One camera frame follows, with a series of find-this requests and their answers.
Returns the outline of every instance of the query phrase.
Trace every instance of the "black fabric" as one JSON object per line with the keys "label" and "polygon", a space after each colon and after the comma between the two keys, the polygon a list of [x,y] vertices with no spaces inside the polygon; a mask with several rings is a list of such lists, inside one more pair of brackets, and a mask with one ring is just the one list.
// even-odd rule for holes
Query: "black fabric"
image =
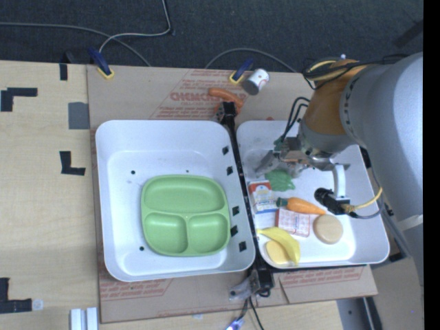
{"label": "black fabric", "polygon": [[[424,0],[166,0],[174,32],[124,38],[152,66],[203,68],[238,47],[273,54],[294,69],[307,59],[340,56],[371,61],[423,50]],[[106,34],[166,29],[161,0],[0,0],[0,21],[78,25]],[[105,37],[66,29],[0,26],[0,59],[58,63],[71,52],[88,63],[87,48]],[[109,64],[143,65],[117,43],[103,50]],[[211,68],[287,71],[266,56],[227,54]]]}

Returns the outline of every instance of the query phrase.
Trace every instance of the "carrot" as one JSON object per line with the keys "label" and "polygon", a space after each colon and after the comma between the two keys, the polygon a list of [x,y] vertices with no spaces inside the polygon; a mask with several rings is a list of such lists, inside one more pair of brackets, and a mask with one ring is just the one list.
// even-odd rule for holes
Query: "carrot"
{"label": "carrot", "polygon": [[216,96],[218,98],[222,98],[228,102],[235,102],[236,107],[240,108],[243,106],[243,101],[238,96],[236,96],[231,91],[228,91],[223,88],[211,87],[208,88],[208,94],[210,96]]}
{"label": "carrot", "polygon": [[287,200],[278,198],[278,200],[276,201],[276,205],[278,207],[284,206],[286,209],[291,210],[292,212],[318,215],[325,214],[325,210],[321,209],[313,203],[310,203],[309,201],[297,197],[292,197]]}

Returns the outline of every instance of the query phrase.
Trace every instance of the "white tray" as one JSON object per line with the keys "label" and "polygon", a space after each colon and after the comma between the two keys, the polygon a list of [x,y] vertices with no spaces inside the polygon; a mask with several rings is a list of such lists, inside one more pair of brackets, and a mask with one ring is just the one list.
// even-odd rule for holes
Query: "white tray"
{"label": "white tray", "polygon": [[[237,131],[237,141],[240,146],[240,156],[246,182],[265,179],[257,177],[255,168],[258,167],[265,154],[274,148],[276,140],[285,130],[285,121],[248,121],[244,122]],[[295,136],[298,125],[289,132]],[[374,196],[369,176],[362,161],[358,146],[350,146],[339,154],[334,162],[350,164],[346,170],[346,195],[351,198],[352,204],[362,204]],[[334,189],[332,172],[322,172],[308,168],[298,178],[293,180],[296,187],[286,192],[274,192],[275,197],[288,198],[292,196],[306,199],[321,206],[314,198],[317,188]],[[357,213],[371,215],[377,211],[374,203]],[[337,216],[344,227],[342,239],[334,245],[327,245],[318,240],[313,233],[313,221],[317,215],[311,215],[310,235],[308,237],[294,236],[300,242],[301,259],[297,268],[328,267],[343,265],[359,265],[381,263],[389,253],[389,242],[380,215],[372,219],[353,219],[346,215]],[[267,228],[275,225],[275,213],[254,215],[256,228]],[[265,244],[269,239],[259,236],[258,244],[261,255],[266,262],[278,269],[293,268],[295,265],[283,266],[274,264],[265,251]]]}
{"label": "white tray", "polygon": [[[230,137],[220,124],[112,120],[96,131],[96,151],[104,261],[113,277],[145,281],[237,272],[251,266],[254,242]],[[235,233],[224,250],[210,256],[173,257],[148,247],[141,225],[142,187],[148,179],[168,174],[202,175],[223,187]],[[232,214],[233,209],[239,213]]]}

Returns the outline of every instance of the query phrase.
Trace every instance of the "yellow wire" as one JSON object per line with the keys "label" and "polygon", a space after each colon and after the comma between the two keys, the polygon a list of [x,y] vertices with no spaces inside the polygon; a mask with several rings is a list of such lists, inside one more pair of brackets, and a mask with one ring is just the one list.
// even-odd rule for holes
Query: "yellow wire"
{"label": "yellow wire", "polygon": [[368,202],[363,203],[363,204],[359,204],[357,206],[352,206],[350,204],[342,204],[342,207],[345,209],[345,212],[354,212],[356,210],[359,209],[363,209],[371,204],[373,204],[375,201],[377,201],[380,197],[380,195],[382,194],[382,187],[379,188],[378,192],[376,193],[376,195],[374,196],[374,198],[370,199]]}

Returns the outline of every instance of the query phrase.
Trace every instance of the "metal can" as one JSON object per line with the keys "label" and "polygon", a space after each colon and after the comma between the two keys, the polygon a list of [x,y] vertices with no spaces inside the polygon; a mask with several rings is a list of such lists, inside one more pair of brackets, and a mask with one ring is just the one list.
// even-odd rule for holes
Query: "metal can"
{"label": "metal can", "polygon": [[256,69],[247,80],[243,82],[243,88],[251,96],[255,96],[269,82],[269,74],[265,69]]}

